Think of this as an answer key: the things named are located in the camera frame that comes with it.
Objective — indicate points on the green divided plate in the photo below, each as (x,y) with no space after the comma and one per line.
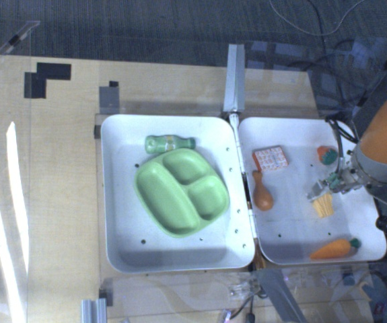
(179,194)

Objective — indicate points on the orange patterned carton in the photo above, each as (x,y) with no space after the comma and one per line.
(270,158)

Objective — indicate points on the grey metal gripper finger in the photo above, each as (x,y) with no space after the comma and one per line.
(314,194)
(323,185)

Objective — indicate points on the white plastic tray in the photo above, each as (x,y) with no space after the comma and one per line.
(132,220)
(294,220)

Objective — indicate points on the yellow ribbed fries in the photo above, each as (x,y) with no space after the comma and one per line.
(323,207)

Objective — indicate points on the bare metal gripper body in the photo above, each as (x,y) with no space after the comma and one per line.
(349,180)

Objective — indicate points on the brown chicken drumstick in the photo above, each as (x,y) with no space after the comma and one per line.
(263,197)

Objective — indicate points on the green bottle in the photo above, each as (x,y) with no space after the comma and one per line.
(166,144)

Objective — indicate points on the red and green strawberry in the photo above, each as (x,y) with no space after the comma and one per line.
(327,155)

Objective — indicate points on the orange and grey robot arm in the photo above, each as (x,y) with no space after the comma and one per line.
(386,140)

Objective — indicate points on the orange carrot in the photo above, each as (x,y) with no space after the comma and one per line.
(332,249)

